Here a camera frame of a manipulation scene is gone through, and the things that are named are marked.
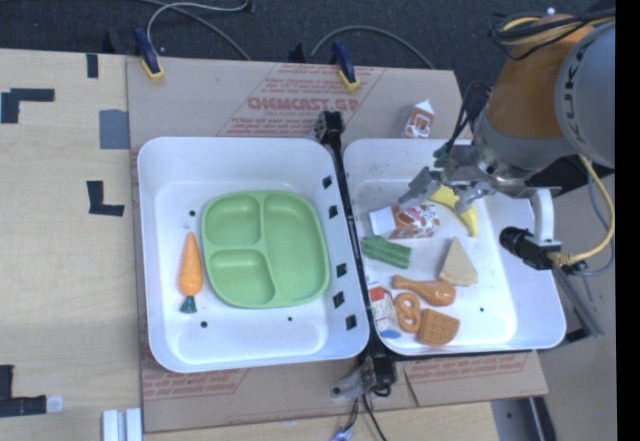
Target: green plate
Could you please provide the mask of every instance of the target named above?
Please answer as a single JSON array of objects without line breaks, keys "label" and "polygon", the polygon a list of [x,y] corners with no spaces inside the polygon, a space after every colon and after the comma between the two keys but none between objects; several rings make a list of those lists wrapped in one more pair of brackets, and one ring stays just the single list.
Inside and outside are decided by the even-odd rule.
[{"label": "green plate", "polygon": [[207,203],[202,246],[222,300],[245,308],[312,301],[329,284],[329,256],[315,209],[299,194],[235,192]]}]

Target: green vegetable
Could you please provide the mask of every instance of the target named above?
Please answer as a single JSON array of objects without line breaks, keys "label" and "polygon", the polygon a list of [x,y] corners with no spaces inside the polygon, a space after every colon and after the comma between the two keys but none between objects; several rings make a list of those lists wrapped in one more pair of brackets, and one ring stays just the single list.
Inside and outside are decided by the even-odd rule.
[{"label": "green vegetable", "polygon": [[360,248],[365,256],[374,260],[383,261],[401,269],[409,267],[411,248],[389,242],[380,235],[362,237]]}]

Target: cardboard sheet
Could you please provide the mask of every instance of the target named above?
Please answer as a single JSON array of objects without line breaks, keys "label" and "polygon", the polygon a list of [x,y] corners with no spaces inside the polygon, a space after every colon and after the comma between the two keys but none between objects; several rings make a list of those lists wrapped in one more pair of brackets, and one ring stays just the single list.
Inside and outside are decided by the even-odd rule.
[{"label": "cardboard sheet", "polygon": [[[414,104],[429,99],[430,136],[448,138],[461,104],[449,71],[359,68],[361,86],[347,91],[334,66],[163,59],[165,77],[151,81],[127,60],[133,215],[145,432],[347,414],[330,385],[355,360],[245,370],[175,374],[155,362],[146,338],[136,158],[162,136],[310,137],[323,110],[339,110],[343,144],[401,137]],[[535,352],[398,364],[390,397],[374,407],[414,408],[547,392]]]}]

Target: white tray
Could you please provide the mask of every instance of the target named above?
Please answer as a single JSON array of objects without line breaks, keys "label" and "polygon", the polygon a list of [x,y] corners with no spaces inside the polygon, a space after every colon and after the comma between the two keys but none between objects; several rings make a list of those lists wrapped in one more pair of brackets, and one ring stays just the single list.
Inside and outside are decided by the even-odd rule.
[{"label": "white tray", "polygon": [[[420,169],[433,166],[433,152],[444,142],[361,139],[346,148],[344,165],[359,237],[372,234],[368,213],[397,203]],[[475,204],[478,237],[469,236],[452,210],[436,204],[441,226],[433,238],[394,240],[412,249],[407,270],[363,256],[367,282],[379,282],[394,296],[406,291],[391,288],[394,274],[419,281],[436,279],[453,237],[458,237],[479,274],[478,283],[456,287],[453,304],[438,308],[460,320],[458,334],[450,343],[427,346],[408,333],[381,338],[393,352],[420,356],[544,349],[564,338],[565,317],[551,271],[528,267],[498,242],[507,226],[533,231],[529,201],[495,194]],[[421,306],[428,304],[421,299]]]},{"label": "white tray", "polygon": [[[364,349],[366,309],[324,147],[306,139],[159,138],[140,150],[138,177],[149,343],[161,365],[200,372],[343,359]],[[222,302],[205,274],[198,312],[180,312],[177,275],[187,232],[200,241],[205,204],[243,190],[285,190],[313,204],[329,252],[327,289],[303,305],[245,309]]]}]

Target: orange carrot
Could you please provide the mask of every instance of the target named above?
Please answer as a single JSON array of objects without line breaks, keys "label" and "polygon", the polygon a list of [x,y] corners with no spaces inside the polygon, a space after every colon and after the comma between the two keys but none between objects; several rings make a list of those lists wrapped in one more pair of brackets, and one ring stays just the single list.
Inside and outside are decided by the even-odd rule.
[{"label": "orange carrot", "polygon": [[186,295],[180,311],[184,313],[195,313],[197,311],[194,296],[202,290],[202,283],[200,251],[198,250],[196,236],[190,232],[184,244],[182,265],[178,276],[178,288]]}]

